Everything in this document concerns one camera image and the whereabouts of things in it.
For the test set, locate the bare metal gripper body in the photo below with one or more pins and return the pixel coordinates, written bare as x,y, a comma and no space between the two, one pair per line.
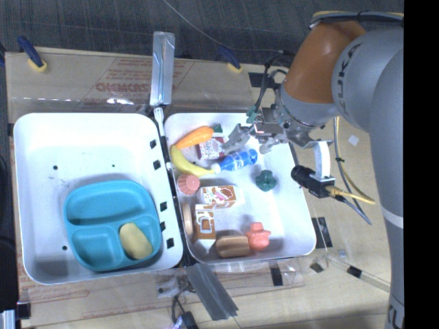
274,125

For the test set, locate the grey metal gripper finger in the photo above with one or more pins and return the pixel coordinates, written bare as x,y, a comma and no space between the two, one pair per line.
237,136
268,146

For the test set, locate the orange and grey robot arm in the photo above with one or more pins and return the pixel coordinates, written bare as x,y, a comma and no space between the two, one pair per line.
374,81

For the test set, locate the blue bottle with white cap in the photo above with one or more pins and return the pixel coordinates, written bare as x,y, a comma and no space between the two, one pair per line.
238,159

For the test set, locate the white and red carton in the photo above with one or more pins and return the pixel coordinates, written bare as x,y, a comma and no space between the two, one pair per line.
209,148

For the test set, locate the green broccoli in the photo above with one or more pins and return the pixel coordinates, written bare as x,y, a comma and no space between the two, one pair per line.
265,181

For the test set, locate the orange carrot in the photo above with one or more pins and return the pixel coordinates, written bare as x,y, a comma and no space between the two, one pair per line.
197,136

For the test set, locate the yellow banana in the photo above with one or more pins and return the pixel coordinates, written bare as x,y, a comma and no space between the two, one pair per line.
181,164

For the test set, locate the orange and white carton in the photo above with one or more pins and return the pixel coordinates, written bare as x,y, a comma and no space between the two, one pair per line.
219,196

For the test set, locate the white plastic tray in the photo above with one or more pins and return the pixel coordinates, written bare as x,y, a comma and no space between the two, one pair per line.
284,218
85,142

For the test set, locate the pink toy figure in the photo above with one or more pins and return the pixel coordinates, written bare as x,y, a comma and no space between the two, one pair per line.
258,236

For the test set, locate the brown and white carton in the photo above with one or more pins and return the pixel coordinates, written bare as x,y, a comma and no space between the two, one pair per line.
204,223

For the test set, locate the beige round biscuit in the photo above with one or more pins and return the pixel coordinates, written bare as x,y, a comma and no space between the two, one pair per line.
187,219

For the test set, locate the brown bread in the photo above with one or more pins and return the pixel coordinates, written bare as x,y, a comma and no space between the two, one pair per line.
232,245

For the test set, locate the brown cardboard board, red print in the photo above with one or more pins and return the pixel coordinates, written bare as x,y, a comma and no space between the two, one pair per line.
113,81

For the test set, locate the yellow oval toy food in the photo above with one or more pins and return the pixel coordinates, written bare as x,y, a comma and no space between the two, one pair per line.
135,241

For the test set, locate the blue divided plate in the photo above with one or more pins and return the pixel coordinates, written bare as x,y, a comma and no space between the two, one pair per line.
103,204

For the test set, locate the black cylinder on white bracket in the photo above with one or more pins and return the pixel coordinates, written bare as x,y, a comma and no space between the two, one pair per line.
310,180

